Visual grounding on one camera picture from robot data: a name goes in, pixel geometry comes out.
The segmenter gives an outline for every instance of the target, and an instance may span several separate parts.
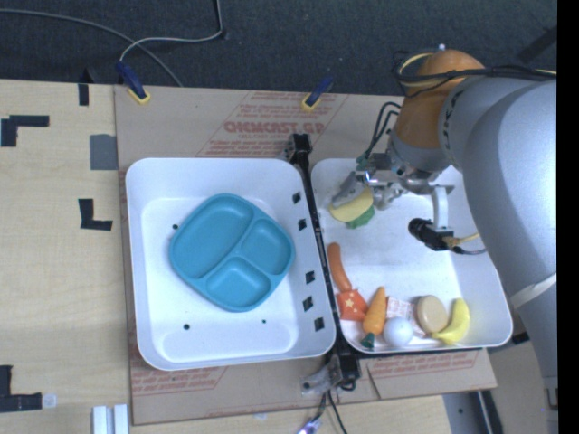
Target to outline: cardboard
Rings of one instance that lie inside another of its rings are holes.
[[[325,94],[311,113],[305,93],[147,87],[139,105],[116,86],[121,231],[129,327],[133,423],[192,420],[272,410],[316,407],[319,395],[303,395],[299,380],[324,358],[162,372],[140,357],[134,303],[124,177],[145,157],[274,157],[287,152],[292,133],[308,133],[313,165],[330,157],[359,156],[372,136],[381,106],[394,97]],[[360,362],[363,376],[340,403],[379,401],[497,385],[486,350],[396,355]]]

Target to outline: table surface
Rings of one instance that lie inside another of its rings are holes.
[[[91,171],[89,137],[115,135],[113,87],[0,80],[0,118],[49,115],[48,128],[20,127],[0,148],[0,364],[12,393],[55,393],[55,408],[0,414],[0,432],[90,432],[98,405],[130,404],[127,316],[116,171]],[[80,230],[78,200],[95,200],[95,220],[112,231]],[[442,396],[338,407],[350,434],[451,432]],[[314,409],[131,427],[297,432]],[[331,410],[320,433],[340,432]]]

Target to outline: yellow banana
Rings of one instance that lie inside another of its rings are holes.
[[[452,305],[451,322],[438,333],[432,333],[435,339],[441,339],[445,344],[454,344],[467,333],[470,325],[469,306],[459,297]]]

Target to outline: orange carrot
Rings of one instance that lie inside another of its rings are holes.
[[[370,307],[365,314],[362,329],[366,333],[362,345],[370,349],[374,348],[374,338],[384,331],[386,323],[386,289],[381,286],[376,291]]]
[[[329,269],[336,283],[337,288],[340,292],[345,293],[352,290],[352,283],[348,279],[346,272],[344,271],[344,266],[342,265],[342,256],[340,245],[336,242],[332,242],[327,246],[327,262],[329,263]]]

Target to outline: white tape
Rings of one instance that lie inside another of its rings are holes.
[[[551,288],[557,282],[557,272],[555,272],[550,277],[540,281],[539,283],[535,283],[534,285],[527,286],[526,288],[521,289],[516,294],[510,297],[510,302],[514,308],[519,308],[525,305],[527,302],[530,302],[535,297],[540,296],[549,288]]]

